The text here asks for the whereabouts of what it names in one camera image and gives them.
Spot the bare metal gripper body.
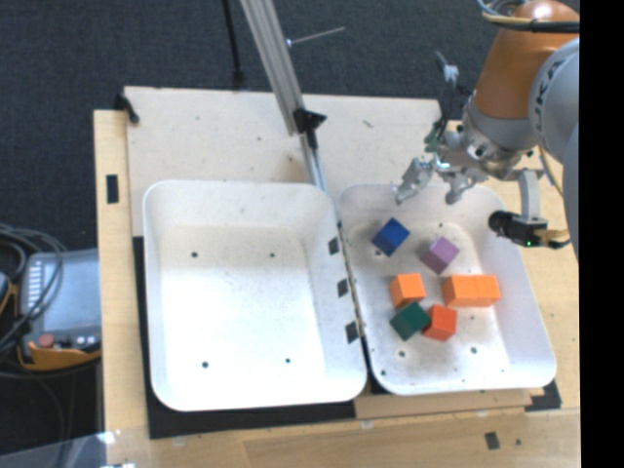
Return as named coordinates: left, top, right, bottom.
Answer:
left=435, top=127, right=531, bottom=180

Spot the blue cube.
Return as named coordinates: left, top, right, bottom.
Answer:
left=370, top=216, right=411, bottom=257

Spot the purple cube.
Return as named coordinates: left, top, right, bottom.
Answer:
left=419, top=235, right=461, bottom=276

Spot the orange cube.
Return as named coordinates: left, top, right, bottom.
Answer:
left=441, top=274, right=478, bottom=309
left=388, top=272, right=428, bottom=310

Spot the red-orange cube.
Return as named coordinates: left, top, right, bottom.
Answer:
left=421, top=303, right=459, bottom=343

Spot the green cube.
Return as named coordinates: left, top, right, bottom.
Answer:
left=388, top=300, right=432, bottom=343

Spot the white plastic tray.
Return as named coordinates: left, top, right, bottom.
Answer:
left=336, top=182, right=559, bottom=397
left=141, top=178, right=369, bottom=413

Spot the pale flat board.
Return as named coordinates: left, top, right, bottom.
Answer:
left=122, top=85, right=533, bottom=419

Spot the black cylinder on white bracket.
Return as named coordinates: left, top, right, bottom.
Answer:
left=487, top=168, right=550, bottom=249

